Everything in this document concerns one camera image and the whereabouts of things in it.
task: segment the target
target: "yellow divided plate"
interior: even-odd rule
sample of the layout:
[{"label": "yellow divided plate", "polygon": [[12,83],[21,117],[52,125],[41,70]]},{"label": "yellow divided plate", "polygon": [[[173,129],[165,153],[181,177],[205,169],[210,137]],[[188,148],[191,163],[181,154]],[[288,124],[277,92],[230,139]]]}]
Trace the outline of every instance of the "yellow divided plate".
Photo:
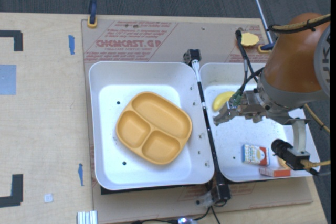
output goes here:
[{"label": "yellow divided plate", "polygon": [[191,131],[188,114],[153,92],[137,94],[122,111],[116,127],[126,147],[155,164],[172,162]]}]

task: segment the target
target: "black tape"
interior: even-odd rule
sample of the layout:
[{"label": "black tape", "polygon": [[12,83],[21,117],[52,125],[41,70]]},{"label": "black tape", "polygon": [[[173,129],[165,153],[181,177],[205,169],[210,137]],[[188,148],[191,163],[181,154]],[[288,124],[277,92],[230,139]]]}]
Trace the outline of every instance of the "black tape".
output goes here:
[{"label": "black tape", "polygon": [[0,37],[13,37],[14,51],[23,51],[23,38],[20,30],[0,30]]},{"label": "black tape", "polygon": [[23,201],[23,174],[12,175],[10,196],[0,197],[0,207],[19,206]]}]

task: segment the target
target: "light blue square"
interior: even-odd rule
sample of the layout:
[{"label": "light blue square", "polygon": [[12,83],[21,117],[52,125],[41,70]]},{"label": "light blue square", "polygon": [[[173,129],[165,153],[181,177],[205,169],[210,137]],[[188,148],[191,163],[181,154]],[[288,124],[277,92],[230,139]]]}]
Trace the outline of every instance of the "light blue square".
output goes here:
[{"label": "light blue square", "polygon": [[16,65],[0,65],[0,94],[16,94]]}]

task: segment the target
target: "table surface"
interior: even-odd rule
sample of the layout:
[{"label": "table surface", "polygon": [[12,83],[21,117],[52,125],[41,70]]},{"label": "table surface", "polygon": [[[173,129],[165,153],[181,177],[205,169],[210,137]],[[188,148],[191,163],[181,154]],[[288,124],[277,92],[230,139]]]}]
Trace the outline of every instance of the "table surface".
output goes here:
[{"label": "table surface", "polygon": [[[232,18],[101,15],[105,19],[223,23]],[[81,21],[87,15],[0,13],[0,30],[20,30],[24,51],[0,38],[0,65],[16,65],[16,94],[0,94],[0,197],[24,175],[24,201],[0,208],[3,223],[75,223],[93,209]],[[235,19],[245,23],[249,19]],[[75,38],[75,54],[68,36]],[[327,223],[311,177],[312,203],[218,213],[222,223]],[[52,193],[53,202],[44,202]],[[217,223],[209,214],[200,224]]]}]

